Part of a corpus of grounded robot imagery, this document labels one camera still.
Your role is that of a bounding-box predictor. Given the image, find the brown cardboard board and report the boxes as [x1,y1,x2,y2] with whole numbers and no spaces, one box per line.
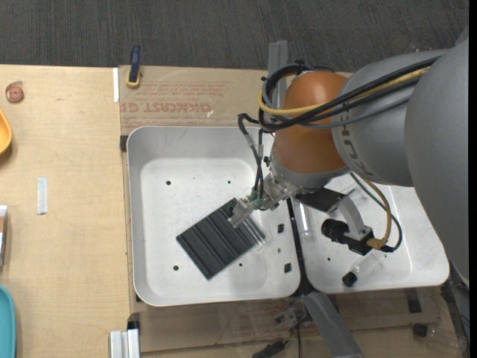
[118,64,441,354]

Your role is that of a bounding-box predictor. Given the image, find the black ribbed panel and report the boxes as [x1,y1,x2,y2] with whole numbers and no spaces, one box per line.
[175,197,267,281]

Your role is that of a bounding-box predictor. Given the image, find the brown doughnut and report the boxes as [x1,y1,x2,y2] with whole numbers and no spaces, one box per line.
[4,81,25,104]

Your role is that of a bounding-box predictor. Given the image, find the white plastic tray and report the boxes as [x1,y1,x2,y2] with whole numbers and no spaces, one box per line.
[290,172,451,295]
[125,125,302,308]

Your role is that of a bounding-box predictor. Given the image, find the blue plate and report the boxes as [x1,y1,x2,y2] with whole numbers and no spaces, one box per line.
[0,284,17,358]

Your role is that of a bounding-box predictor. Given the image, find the black cylinder on white bracket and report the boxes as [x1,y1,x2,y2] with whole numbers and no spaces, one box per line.
[297,186,376,257]

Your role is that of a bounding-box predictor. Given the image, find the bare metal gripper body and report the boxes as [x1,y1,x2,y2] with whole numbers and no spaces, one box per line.
[256,174,301,211]

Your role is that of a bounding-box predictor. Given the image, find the orange plate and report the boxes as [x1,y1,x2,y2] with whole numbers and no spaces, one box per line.
[0,109,13,157]

